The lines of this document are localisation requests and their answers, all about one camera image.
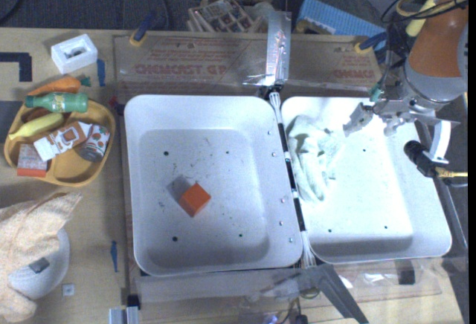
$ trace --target beige cloth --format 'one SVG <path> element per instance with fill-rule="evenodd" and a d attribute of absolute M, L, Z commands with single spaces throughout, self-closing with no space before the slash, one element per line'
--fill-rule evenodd
<path fill-rule="evenodd" d="M 17 323 L 36 303 L 12 288 L 8 275 L 59 249 L 58 231 L 70 219 L 80 193 L 56 194 L 0 210 L 0 316 Z"/>

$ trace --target transparent plastic sheet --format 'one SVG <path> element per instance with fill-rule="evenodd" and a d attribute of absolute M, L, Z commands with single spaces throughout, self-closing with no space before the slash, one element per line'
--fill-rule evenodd
<path fill-rule="evenodd" d="M 373 52 L 357 54 L 360 36 L 293 35 L 287 90 L 366 93 L 380 78 Z M 266 72 L 265 33 L 149 32 L 140 47 L 115 37 L 118 96 L 254 94 Z"/>
<path fill-rule="evenodd" d="M 442 259 L 340 265 L 335 270 L 357 303 L 438 295 L 442 293 L 439 279 L 448 278 Z M 310 269 L 143 276 L 135 283 L 145 323 L 213 319 L 214 323 L 261 324 L 270 315 L 278 322 L 288 313 L 293 317 L 298 307 L 312 323 L 343 318 L 315 284 Z"/>

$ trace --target bottle cap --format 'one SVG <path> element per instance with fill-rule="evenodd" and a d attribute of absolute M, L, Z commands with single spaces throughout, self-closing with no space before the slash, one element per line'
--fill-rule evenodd
<path fill-rule="evenodd" d="M 33 95 L 28 95 L 27 99 L 25 100 L 25 106 L 33 107 L 33 99 L 34 99 Z"/>

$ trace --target white round object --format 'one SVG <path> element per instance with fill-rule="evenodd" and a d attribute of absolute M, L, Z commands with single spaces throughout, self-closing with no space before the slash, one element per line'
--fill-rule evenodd
<path fill-rule="evenodd" d="M 58 232 L 58 239 L 59 250 L 45 257 L 50 263 L 46 269 L 35 273 L 26 266 L 8 276 L 13 288 L 36 300 L 52 292 L 61 283 L 68 271 L 70 250 L 68 234 L 64 228 Z"/>

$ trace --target orange cube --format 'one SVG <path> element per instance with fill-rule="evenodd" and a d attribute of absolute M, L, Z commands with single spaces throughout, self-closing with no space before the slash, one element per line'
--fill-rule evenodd
<path fill-rule="evenodd" d="M 211 196 L 205 192 L 200 184 L 195 183 L 180 197 L 178 203 L 188 213 L 190 217 L 194 217 L 209 202 Z"/>

